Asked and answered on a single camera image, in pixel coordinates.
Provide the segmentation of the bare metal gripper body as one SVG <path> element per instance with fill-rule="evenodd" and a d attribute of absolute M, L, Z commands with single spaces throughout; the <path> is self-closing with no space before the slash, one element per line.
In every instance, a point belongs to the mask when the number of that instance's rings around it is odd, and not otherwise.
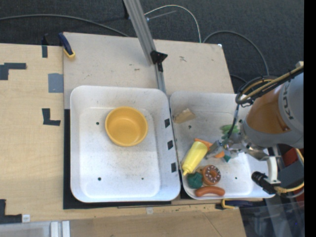
<path fill-rule="evenodd" d="M 235 148 L 235 154 L 239 153 L 245 153 L 247 154 L 250 146 L 251 141 L 247 136 L 244 134 L 238 132 L 238 133 L 232 133 L 232 134 L 225 134 L 224 135 L 224 145 L 228 144 Z"/>

